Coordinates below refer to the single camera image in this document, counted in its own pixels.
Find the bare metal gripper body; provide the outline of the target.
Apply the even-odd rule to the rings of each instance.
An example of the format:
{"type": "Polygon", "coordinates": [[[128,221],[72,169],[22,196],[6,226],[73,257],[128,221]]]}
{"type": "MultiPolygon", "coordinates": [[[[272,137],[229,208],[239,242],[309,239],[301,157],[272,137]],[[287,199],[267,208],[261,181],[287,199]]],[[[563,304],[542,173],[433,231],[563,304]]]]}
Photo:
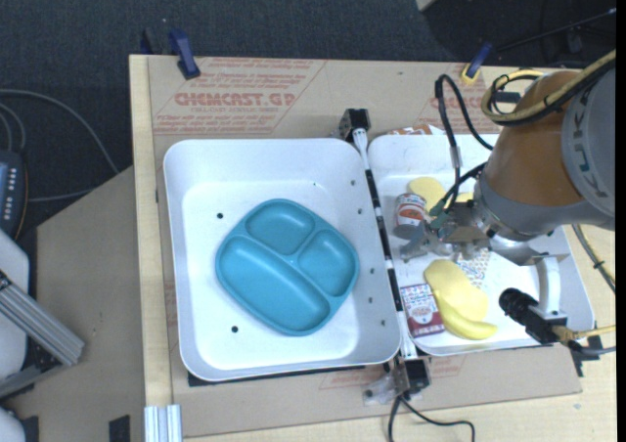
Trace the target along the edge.
{"type": "Polygon", "coordinates": [[[542,257],[533,249],[531,237],[517,232],[495,216],[482,201],[456,202],[439,228],[443,243],[474,243],[477,251],[486,248],[516,265],[531,265],[542,257]]]}

